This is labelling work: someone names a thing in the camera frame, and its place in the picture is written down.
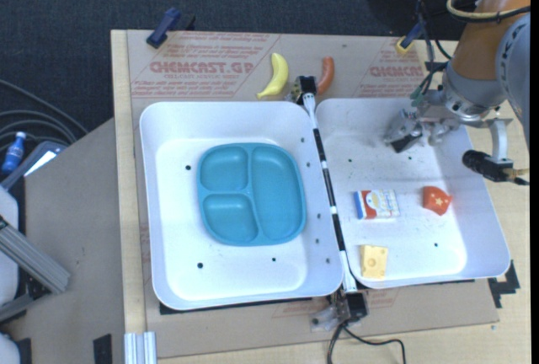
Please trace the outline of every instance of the black cable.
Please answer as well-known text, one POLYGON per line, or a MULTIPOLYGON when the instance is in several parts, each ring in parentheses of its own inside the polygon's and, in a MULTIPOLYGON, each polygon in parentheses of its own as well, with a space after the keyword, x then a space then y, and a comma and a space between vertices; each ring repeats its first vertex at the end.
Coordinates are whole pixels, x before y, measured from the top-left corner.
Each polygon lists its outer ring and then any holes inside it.
POLYGON ((54 117, 52 117, 52 116, 50 116, 48 114, 45 114, 45 113, 42 113, 42 112, 37 112, 37 111, 31 111, 31 110, 12 110, 12 111, 7 111, 7 112, 0 113, 0 118, 8 117, 10 115, 33 115, 33 116, 37 116, 37 117, 40 117, 40 118, 43 118, 43 119, 46 119, 46 120, 50 120, 56 126, 63 129, 63 131, 69 136, 70 142, 75 142, 77 140, 77 138, 75 137, 73 132, 71 132, 67 128, 67 126, 65 126, 61 121, 57 120, 56 118, 54 118, 54 117))
POLYGON ((20 87, 17 87, 16 85, 14 84, 11 84, 9 83, 8 81, 5 81, 3 79, 0 79, 0 84, 5 86, 5 87, 8 87, 8 88, 11 88, 12 90, 34 100, 35 102, 39 103, 39 104, 42 104, 44 105, 46 108, 49 108, 50 110, 53 110, 54 112, 56 112, 58 115, 61 115, 62 117, 64 117, 65 119, 69 120, 73 125, 75 125, 80 131, 82 131, 84 134, 87 134, 88 133, 88 129, 86 129, 86 127, 84 127, 83 125, 81 125, 78 121, 76 121, 74 118, 72 118, 70 115, 66 114, 64 111, 62 110, 59 110, 57 107, 55 107, 54 105, 50 104, 49 102, 37 97, 35 94, 32 94, 31 92, 23 89, 23 88, 20 88, 20 87))
POLYGON ((348 329, 347 325, 348 325, 348 321, 346 320, 343 323, 341 323, 335 329, 334 334, 332 335, 331 340, 329 341, 327 364, 333 364, 332 354, 334 352, 335 343, 337 343, 337 340, 339 339, 339 336, 340 336, 340 333, 341 333, 342 330, 346 331, 346 333, 348 333, 348 335, 350 335, 354 339, 356 339, 356 340, 358 340, 361 343, 364 343, 366 345, 370 345, 370 346, 382 346, 382 345, 389 345, 391 343, 398 343, 401 346, 401 352, 402 352, 402 356, 403 356, 403 364, 406 364, 406 350, 404 348, 404 343, 401 340, 399 340, 399 339, 390 339, 390 340, 383 340, 383 341, 365 340, 365 339, 362 339, 361 337, 359 337, 359 335, 355 335, 354 333, 352 333, 348 329))
POLYGON ((53 123, 50 123, 49 121, 44 121, 44 120, 20 120, 20 121, 15 121, 14 123, 10 123, 10 124, 4 126, 2 129, 0 129, 0 135, 2 135, 8 129, 11 129, 11 128, 14 128, 14 127, 21 127, 21 126, 44 126, 44 127, 49 127, 52 130, 60 133, 70 143, 73 143, 73 142, 76 141, 76 140, 72 139, 71 136, 68 133, 65 133, 64 130, 61 127, 59 127, 59 126, 57 126, 57 125, 55 125, 53 123))
POLYGON ((349 335, 354 337, 356 340, 360 341, 361 343, 365 343, 366 345, 370 346, 381 346, 381 345, 389 345, 391 343, 398 343, 401 346, 401 352, 403 355, 403 364, 406 364, 406 350, 404 349, 404 343, 399 339, 390 339, 390 340, 384 340, 384 341, 369 341, 365 339, 361 339, 358 335, 355 335, 352 333, 348 328, 344 327, 344 331, 346 331, 349 335))
POLYGON ((515 183, 516 185, 530 185, 529 181, 526 181, 525 179, 522 179, 521 177, 516 177, 513 180, 513 183, 515 183))
MULTIPOLYGON (((17 134, 16 131, 11 131, 11 132, 4 133, 3 135, 0 136, 0 141, 2 139, 8 139, 10 137, 14 137, 16 134, 17 134)), ((36 136, 36 135, 32 135, 31 133, 26 133, 26 141, 33 142, 33 143, 35 143, 35 145, 39 144, 40 142, 44 142, 44 141, 56 142, 56 143, 61 144, 61 145, 66 145, 66 142, 63 139, 58 139, 58 138, 54 138, 54 137, 51 137, 51 136, 36 136)), ((5 145, 1 146, 0 147, 0 153, 3 152, 4 150, 7 150, 11 144, 13 144, 13 141, 11 141, 8 144, 5 144, 5 145)))
POLYGON ((415 4, 415 14, 417 15, 419 25, 421 27, 421 34, 423 35, 424 41, 427 45, 427 56, 429 58, 429 62, 432 64, 435 60, 435 52, 434 48, 432 47, 432 43, 430 42, 429 31, 427 30, 428 21, 425 21, 423 18, 423 15, 426 14, 426 8, 423 0, 418 0, 415 4))
POLYGON ((450 60, 452 58, 452 56, 450 54, 447 53, 447 51, 444 49, 444 47, 441 45, 440 41, 438 40, 438 38, 435 36, 435 33, 433 31, 433 28, 432 28, 432 19, 430 17, 430 12, 429 10, 427 9, 427 7, 425 6, 425 4, 423 3, 423 12, 424 12, 424 16, 425 16, 425 19, 427 20, 427 26, 430 28, 430 34, 432 35, 432 37, 434 38, 435 40, 435 44, 436 46, 438 47, 438 50, 440 50, 440 52, 442 53, 442 55, 447 59, 447 60, 450 60))
POLYGON ((334 353, 334 347, 335 343, 337 343, 337 340, 339 339, 340 332, 343 330, 344 326, 347 324, 347 321, 344 321, 342 324, 340 324, 334 331, 334 334, 331 337, 331 340, 329 341, 328 346, 328 364, 333 364, 333 361, 331 359, 331 355, 334 353))
POLYGON ((435 73, 441 72, 442 70, 444 70, 446 68, 446 66, 447 66, 447 62, 441 63, 436 67, 431 66, 431 69, 429 70, 429 73, 427 74, 427 76, 424 78, 424 80, 419 85, 420 87, 423 88, 423 90, 421 91, 421 94, 426 94, 427 93, 427 90, 430 88, 430 84, 432 83, 432 78, 435 75, 435 73))

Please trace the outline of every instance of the blue divided plate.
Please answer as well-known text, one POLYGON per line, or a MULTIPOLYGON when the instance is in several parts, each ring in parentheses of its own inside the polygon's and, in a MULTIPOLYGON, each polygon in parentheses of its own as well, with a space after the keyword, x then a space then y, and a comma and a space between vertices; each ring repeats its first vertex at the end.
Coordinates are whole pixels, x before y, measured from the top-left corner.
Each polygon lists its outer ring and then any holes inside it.
POLYGON ((294 158, 276 145, 216 146, 196 172, 202 221, 225 244, 282 244, 305 226, 302 178, 294 158))

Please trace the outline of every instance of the wire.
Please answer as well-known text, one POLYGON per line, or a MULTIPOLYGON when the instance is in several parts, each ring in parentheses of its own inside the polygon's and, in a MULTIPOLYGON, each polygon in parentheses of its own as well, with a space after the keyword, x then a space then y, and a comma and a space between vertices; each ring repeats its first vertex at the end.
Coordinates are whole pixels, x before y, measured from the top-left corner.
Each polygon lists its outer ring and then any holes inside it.
POLYGON ((465 12, 456 8, 457 1, 458 0, 447 0, 447 10, 453 17, 455 17, 455 19, 467 23, 499 22, 501 19, 506 19, 518 15, 519 13, 526 13, 531 11, 531 6, 524 6, 522 8, 510 9, 500 12, 465 12))
POLYGON ((529 174, 530 173, 529 168, 523 168, 523 169, 507 168, 507 169, 503 169, 502 172, 507 176, 507 180, 512 183, 515 183, 517 185, 530 185, 529 181, 519 177, 519 175, 529 174))
POLYGON ((355 335, 354 333, 352 333, 348 329, 348 321, 347 320, 344 321, 343 323, 341 323, 335 329, 334 334, 332 335, 331 340, 329 341, 327 364, 333 364, 332 355, 333 355, 333 352, 334 352, 335 343, 337 343, 337 340, 339 339, 340 333, 343 330, 346 331, 346 333, 348 333, 348 335, 350 335, 354 339, 356 339, 356 340, 358 340, 361 343, 364 343, 366 345, 370 345, 370 346, 382 346, 382 345, 389 345, 391 343, 398 343, 401 346, 401 352, 402 352, 402 356, 403 356, 403 364, 406 364, 406 350, 404 348, 404 343, 401 340, 399 340, 399 339, 390 339, 390 340, 384 340, 384 341, 369 341, 369 340, 362 339, 361 337, 359 337, 358 335, 355 335))
MULTIPOLYGON (((4 133, 3 135, 0 136, 0 141, 2 139, 8 139, 10 137, 14 137, 15 135, 17 134, 16 131, 11 131, 11 132, 7 132, 7 133, 4 133)), ((66 142, 63 140, 63 139, 58 139, 58 138, 54 138, 54 137, 51 137, 51 136, 36 136, 36 135, 33 135, 31 133, 26 133, 26 141, 31 141, 31 142, 35 142, 35 144, 39 144, 40 142, 43 142, 43 141, 48 141, 48 142, 57 142, 58 144, 61 144, 61 145, 66 145, 66 142)), ((5 144, 3 146, 0 147, 0 153, 6 149, 8 149, 8 147, 13 144, 13 142, 10 142, 8 144, 5 144)))
POLYGON ((415 4, 415 14, 418 17, 419 25, 421 27, 421 34, 423 35, 424 41, 427 45, 427 57, 429 58, 429 62, 432 64, 435 60, 435 52, 434 48, 432 47, 432 43, 430 42, 429 32, 427 31, 427 22, 423 18, 424 13, 426 13, 424 2, 423 0, 418 0, 415 4))
POLYGON ((7 111, 7 112, 0 113, 0 118, 7 117, 7 116, 10 116, 10 115, 33 115, 33 116, 40 117, 42 119, 50 120, 56 126, 60 127, 65 132, 65 135, 67 135, 67 139, 70 142, 75 142, 77 140, 75 135, 73 135, 73 133, 61 121, 57 120, 54 117, 51 117, 48 114, 44 114, 42 112, 37 112, 37 111, 31 111, 31 110, 12 110, 12 111, 7 111))
POLYGON ((441 45, 440 41, 434 36, 433 30, 432 30, 432 21, 431 21, 431 17, 430 17, 430 12, 428 11, 428 9, 427 9, 426 5, 424 4, 424 2, 421 2, 421 7, 422 7, 422 12, 424 13, 424 16, 425 16, 425 19, 426 19, 426 22, 427 22, 427 26, 430 27, 430 33, 432 34, 432 37, 435 40, 436 46, 438 47, 438 49, 440 50, 442 55, 447 60, 450 60, 452 58, 451 55, 447 53, 447 51, 441 45))
POLYGON ((435 73, 443 71, 447 66, 447 62, 441 63, 438 66, 431 66, 429 70, 429 74, 424 78, 424 80, 419 85, 423 88, 421 94, 426 94, 427 90, 430 88, 430 85, 432 84, 432 78, 435 73))
POLYGON ((20 121, 15 121, 14 123, 10 123, 10 124, 4 126, 2 129, 0 129, 0 135, 2 135, 8 129, 11 129, 13 127, 21 127, 21 126, 49 127, 53 131, 56 131, 57 133, 60 133, 62 136, 64 136, 70 143, 73 143, 73 142, 76 141, 76 139, 72 138, 69 135, 69 133, 65 132, 61 127, 55 125, 54 123, 50 123, 50 122, 44 121, 44 120, 20 120, 20 121))
POLYGON ((8 88, 11 88, 12 90, 34 100, 35 102, 39 103, 39 104, 42 104, 43 106, 45 106, 46 108, 49 108, 50 110, 53 110, 54 112, 56 112, 58 115, 61 115, 62 117, 64 117, 66 120, 69 120, 73 125, 75 125, 80 131, 82 131, 84 134, 87 134, 88 133, 88 129, 86 129, 86 127, 84 127, 82 124, 80 124, 78 121, 76 121, 73 117, 71 117, 70 115, 66 114, 64 111, 62 110, 59 110, 57 107, 55 107, 54 105, 50 104, 49 102, 37 97, 35 94, 32 94, 31 92, 23 89, 23 88, 20 88, 20 87, 17 87, 16 85, 14 84, 11 84, 9 83, 8 81, 5 81, 3 79, 0 79, 0 84, 2 84, 3 86, 5 87, 8 87, 8 88))

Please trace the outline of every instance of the yellow banana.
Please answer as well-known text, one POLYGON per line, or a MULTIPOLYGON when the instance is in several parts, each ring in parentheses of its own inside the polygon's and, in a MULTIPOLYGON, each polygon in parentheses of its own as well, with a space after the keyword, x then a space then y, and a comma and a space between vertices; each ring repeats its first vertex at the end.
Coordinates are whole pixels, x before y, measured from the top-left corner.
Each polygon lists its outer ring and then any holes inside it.
POLYGON ((273 77, 271 77, 266 88, 256 94, 258 99, 279 94, 285 87, 286 81, 288 81, 288 63, 281 54, 276 52, 271 54, 271 65, 273 66, 273 77))

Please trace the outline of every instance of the wooden table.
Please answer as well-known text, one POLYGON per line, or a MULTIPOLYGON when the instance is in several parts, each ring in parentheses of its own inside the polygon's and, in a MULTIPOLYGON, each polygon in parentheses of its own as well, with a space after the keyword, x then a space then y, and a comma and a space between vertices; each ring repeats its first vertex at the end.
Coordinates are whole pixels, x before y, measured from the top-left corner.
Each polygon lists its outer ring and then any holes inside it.
MULTIPOLYGON (((319 42, 318 37, 312 41, 319 42)), ((340 41, 332 36, 332 41, 340 41)), ((444 45, 452 51, 454 42, 444 45)), ((134 132, 131 110, 131 80, 127 31, 111 33, 113 80, 115 99, 115 131, 117 144, 118 186, 120 203, 120 234, 123 270, 125 332, 147 331, 144 304, 144 285, 141 267, 141 238, 137 205, 136 165, 133 155, 134 132)), ((418 48, 420 59, 424 49, 418 48)), ((514 117, 504 104, 502 117, 514 117)), ((492 142, 487 131, 470 129, 473 146, 491 152, 492 142)), ((523 131, 518 122, 508 130, 509 156, 517 168, 529 166, 529 153, 523 131)), ((495 210, 520 281, 514 295, 504 295, 499 310, 499 323, 482 324, 451 329, 402 333, 398 338, 406 346, 408 362, 531 362, 531 280, 530 280, 530 194, 529 187, 512 184, 487 183, 495 210)), ((160 359, 167 364, 179 363, 239 363, 266 362, 291 364, 326 362, 327 341, 228 351, 160 359)), ((397 345, 372 347, 347 338, 337 342, 334 362, 400 362, 397 345)))

